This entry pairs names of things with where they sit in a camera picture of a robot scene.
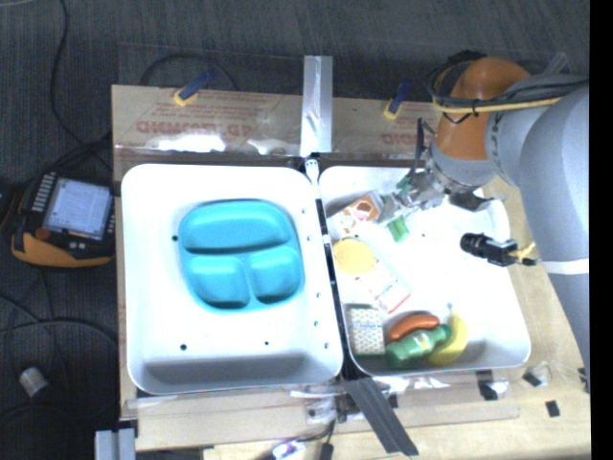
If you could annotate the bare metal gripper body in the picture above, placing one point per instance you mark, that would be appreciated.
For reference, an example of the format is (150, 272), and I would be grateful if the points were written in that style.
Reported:
(425, 189)

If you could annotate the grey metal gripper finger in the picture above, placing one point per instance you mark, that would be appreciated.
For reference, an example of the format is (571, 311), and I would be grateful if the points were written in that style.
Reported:
(407, 214)
(388, 207)

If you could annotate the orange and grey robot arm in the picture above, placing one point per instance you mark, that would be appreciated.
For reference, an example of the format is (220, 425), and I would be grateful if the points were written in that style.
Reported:
(551, 161)

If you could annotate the small green packet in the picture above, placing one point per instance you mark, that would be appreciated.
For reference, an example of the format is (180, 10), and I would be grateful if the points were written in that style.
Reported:
(398, 230)

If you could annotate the orange and white carton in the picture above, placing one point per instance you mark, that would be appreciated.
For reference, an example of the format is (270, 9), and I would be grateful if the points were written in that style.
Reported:
(360, 211)

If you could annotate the yellow round biscuit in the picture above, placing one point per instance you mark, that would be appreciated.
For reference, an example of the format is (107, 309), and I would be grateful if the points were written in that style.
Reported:
(353, 256)

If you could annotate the white carton with pink print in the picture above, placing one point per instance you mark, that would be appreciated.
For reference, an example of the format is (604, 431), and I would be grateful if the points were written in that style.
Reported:
(387, 285)

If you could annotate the white plastic tray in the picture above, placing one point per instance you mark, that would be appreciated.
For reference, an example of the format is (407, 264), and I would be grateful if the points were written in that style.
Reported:
(460, 285)
(153, 276)

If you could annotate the orange sausage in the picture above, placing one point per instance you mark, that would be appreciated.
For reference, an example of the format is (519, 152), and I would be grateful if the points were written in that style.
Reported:
(413, 325)

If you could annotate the white and yellow patterned packet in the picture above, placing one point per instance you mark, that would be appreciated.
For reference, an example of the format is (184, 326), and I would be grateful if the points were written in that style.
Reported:
(366, 331)

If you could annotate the green plastic bottle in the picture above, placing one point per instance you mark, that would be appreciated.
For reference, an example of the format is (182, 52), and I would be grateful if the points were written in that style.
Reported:
(413, 348)

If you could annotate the yellow banana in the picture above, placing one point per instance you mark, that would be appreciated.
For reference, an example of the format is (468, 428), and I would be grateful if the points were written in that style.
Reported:
(455, 343)

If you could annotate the blue divided plate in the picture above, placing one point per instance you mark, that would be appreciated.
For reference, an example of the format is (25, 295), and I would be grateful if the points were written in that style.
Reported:
(239, 252)

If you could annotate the brown cardboard board red print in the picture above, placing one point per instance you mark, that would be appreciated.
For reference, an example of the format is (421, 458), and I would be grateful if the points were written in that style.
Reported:
(230, 118)

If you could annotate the small grey metal can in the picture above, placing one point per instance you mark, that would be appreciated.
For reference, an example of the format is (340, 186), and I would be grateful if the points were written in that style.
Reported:
(33, 380)

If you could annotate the black cylinder on white bracket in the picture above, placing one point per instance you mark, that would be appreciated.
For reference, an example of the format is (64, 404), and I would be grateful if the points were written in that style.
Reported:
(488, 247)

